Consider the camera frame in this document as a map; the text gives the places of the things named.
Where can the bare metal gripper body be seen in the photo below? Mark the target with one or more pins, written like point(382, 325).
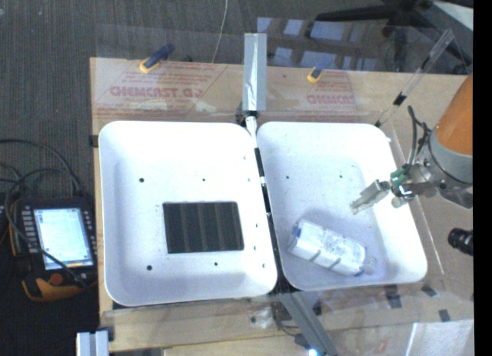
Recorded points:
point(421, 181)

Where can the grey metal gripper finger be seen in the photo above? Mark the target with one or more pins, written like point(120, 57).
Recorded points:
point(371, 195)
point(399, 202)

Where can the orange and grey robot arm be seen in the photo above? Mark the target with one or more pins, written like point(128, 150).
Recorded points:
point(453, 143)

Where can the white plastic tray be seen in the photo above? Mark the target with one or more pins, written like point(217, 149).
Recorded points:
point(153, 154)
point(319, 154)

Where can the clear plastic bottle white label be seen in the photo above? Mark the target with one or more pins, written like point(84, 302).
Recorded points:
point(326, 248)

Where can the black ribbed rectangular pad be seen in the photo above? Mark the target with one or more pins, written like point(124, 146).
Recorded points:
point(203, 227)

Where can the brown cardboard board red print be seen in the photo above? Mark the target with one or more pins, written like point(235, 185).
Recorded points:
point(184, 91)

